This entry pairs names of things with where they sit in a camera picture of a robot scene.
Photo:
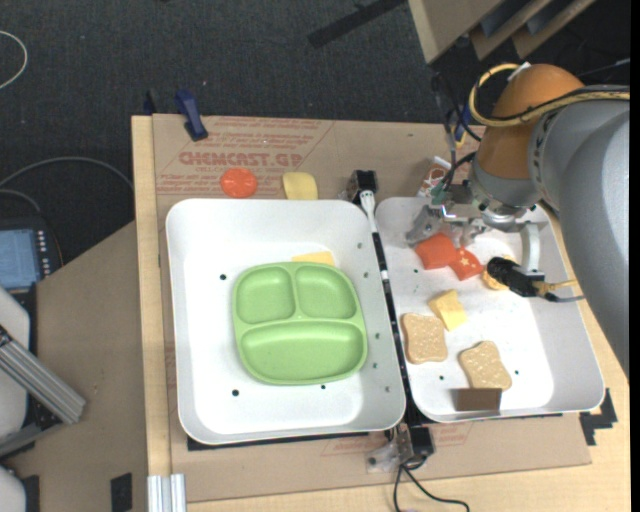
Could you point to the black cylinder on white bracket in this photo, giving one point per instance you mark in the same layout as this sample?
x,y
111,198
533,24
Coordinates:
x,y
515,278

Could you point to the yellow cheese slice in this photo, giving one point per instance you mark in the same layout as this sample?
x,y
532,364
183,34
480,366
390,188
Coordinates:
x,y
315,258

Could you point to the orange round disc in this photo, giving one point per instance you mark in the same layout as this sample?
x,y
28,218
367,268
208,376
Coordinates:
x,y
239,182

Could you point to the orange wedge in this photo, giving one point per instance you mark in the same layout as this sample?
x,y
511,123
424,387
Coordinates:
x,y
435,252

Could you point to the white plastic tray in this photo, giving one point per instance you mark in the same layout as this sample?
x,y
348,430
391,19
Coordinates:
x,y
540,345
210,350

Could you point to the brown and white packet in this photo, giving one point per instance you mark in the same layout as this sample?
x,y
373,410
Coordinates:
x,y
434,176

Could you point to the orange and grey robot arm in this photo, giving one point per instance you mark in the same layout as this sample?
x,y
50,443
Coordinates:
x,y
580,165

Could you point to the yellow biscuit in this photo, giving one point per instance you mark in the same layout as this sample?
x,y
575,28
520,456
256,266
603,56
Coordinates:
x,y
491,282

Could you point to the pale yellow flat piece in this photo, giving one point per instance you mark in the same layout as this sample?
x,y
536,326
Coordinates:
x,y
300,186

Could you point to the red piece with yellow stars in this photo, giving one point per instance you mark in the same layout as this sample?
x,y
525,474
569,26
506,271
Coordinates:
x,y
467,265

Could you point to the thin black and white rod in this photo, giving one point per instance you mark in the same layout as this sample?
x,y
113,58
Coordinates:
x,y
384,272

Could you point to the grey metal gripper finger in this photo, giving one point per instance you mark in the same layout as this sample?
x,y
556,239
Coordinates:
x,y
423,227
469,234

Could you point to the tan bread slice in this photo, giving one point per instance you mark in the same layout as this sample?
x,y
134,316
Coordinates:
x,y
485,367
424,339

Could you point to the brown cardboard board, red print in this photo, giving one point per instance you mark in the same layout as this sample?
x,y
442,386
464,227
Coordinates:
x,y
310,145

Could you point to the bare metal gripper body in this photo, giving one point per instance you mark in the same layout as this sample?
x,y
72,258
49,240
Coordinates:
x,y
502,219

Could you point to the green divided plate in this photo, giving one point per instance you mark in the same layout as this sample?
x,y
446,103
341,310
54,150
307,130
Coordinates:
x,y
300,345

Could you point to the yellow cheese wedge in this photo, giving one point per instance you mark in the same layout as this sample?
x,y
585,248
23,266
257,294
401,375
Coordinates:
x,y
449,310

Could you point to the brown block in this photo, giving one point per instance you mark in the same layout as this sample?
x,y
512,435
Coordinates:
x,y
476,400

